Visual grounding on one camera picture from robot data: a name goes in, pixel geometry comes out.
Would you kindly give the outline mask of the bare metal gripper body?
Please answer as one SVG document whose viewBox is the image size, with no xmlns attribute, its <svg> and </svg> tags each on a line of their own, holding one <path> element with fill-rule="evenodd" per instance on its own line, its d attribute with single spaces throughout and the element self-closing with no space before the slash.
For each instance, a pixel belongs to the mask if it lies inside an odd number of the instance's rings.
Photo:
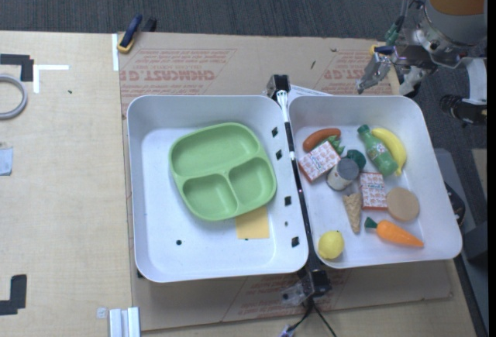
<svg viewBox="0 0 496 337">
<path fill-rule="evenodd" d="M 485 20 L 454 19 L 436 25 L 422 19 L 413 29 L 395 23 L 388 30 L 388 45 L 394 48 L 390 60 L 399 70 L 455 68 L 486 36 Z"/>
</svg>

